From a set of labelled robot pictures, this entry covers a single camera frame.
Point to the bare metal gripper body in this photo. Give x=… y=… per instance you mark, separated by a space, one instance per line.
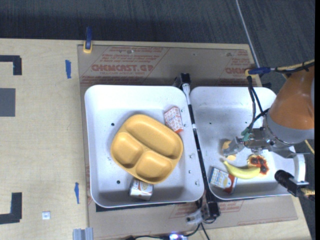
x=258 y=140

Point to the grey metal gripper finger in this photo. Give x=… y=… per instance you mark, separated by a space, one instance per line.
x=230 y=152
x=237 y=142

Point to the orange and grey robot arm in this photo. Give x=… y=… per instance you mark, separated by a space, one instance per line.
x=292 y=109

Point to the pizza slice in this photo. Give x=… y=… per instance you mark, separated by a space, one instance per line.
x=258 y=162

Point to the yellow banana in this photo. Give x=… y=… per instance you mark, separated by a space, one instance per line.
x=242 y=172

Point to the white, yellow and orange carton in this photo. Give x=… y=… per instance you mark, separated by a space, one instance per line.
x=221 y=179

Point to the thin black and white rod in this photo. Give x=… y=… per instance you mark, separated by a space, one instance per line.
x=197 y=139

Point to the white plastic tray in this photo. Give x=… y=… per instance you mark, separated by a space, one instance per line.
x=220 y=109
x=105 y=144

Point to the yellow divided plate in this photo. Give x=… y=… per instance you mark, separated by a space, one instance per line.
x=146 y=147

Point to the brown cardboard board, red print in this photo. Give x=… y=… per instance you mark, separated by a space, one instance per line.
x=160 y=66

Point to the black cylinder on white bracket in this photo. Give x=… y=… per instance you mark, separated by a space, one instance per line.
x=290 y=180

